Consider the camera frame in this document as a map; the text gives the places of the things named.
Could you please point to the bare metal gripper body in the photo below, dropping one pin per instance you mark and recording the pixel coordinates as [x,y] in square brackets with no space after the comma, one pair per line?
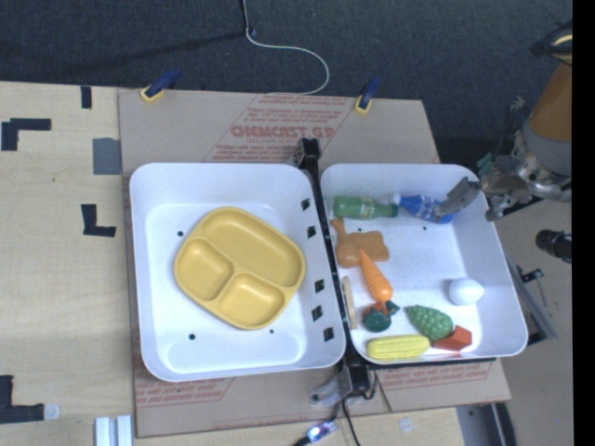
[509,187]

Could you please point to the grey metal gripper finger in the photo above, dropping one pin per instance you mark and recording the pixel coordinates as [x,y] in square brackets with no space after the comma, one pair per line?
[497,210]
[458,198]

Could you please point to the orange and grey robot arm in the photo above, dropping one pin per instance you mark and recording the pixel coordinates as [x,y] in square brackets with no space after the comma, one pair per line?
[553,105]

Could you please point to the blue plastic bottle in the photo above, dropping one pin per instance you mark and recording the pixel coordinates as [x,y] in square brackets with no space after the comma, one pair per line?
[420,207]

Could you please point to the white plastic tray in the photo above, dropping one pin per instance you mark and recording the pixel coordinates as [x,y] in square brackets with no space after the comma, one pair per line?
[427,258]
[160,295]

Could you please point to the white egg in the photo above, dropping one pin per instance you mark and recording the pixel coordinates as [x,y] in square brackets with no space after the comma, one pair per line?
[466,291]

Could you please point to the green plastic bottle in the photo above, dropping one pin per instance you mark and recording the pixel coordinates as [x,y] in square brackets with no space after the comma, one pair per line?
[353,206]

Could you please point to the orange carrot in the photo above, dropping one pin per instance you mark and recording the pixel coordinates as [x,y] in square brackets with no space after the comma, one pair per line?
[377,279]

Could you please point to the green grapes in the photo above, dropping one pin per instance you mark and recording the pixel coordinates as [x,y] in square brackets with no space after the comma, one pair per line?
[432,322]

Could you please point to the thin black rod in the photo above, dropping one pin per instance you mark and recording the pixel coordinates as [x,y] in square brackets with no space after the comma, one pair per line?
[327,244]

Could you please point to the dark green broccoli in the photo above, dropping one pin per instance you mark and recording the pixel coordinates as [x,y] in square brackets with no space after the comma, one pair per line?
[376,319]

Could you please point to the yellow corn cob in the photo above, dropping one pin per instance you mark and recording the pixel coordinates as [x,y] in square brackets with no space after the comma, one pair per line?
[397,347]

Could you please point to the yellow divided plate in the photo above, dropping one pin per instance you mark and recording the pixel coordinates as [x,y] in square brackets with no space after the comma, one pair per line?
[251,244]

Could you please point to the brown cardboard board red print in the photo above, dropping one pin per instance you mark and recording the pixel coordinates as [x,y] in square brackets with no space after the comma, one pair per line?
[186,128]

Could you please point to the black cylinder on white bracket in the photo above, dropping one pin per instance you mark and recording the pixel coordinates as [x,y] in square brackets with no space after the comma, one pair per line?
[554,244]

